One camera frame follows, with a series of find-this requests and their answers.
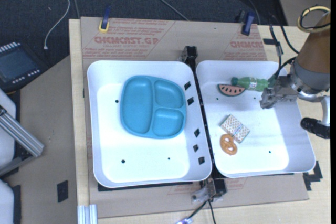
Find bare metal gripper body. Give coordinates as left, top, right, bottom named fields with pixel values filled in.
left=259, top=75, right=303, bottom=110

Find brown cardboard board red print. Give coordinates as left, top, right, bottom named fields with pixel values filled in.
left=80, top=16, right=310, bottom=219

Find white plastic tray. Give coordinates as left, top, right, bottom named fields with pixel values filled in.
left=195, top=60, right=316, bottom=179
left=87, top=60, right=213, bottom=189

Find black cylinder on white bracket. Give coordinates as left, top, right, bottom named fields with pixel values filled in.
left=297, top=90, right=331, bottom=140

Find patterned cracker packet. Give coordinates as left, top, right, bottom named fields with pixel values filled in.
left=220, top=113, right=251, bottom=144

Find green plastic bottle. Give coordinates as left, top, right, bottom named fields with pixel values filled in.
left=230, top=76, right=271, bottom=92

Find thin black rod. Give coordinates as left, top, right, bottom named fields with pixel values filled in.
left=191, top=60, right=217, bottom=182

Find watermelon slice toy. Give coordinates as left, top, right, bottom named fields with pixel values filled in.
left=217, top=83, right=246, bottom=97

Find blue divided plate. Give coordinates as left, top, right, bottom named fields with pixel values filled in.
left=120, top=75, right=187, bottom=140

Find orange pretzel toy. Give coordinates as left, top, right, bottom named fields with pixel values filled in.
left=219, top=133, right=237, bottom=156

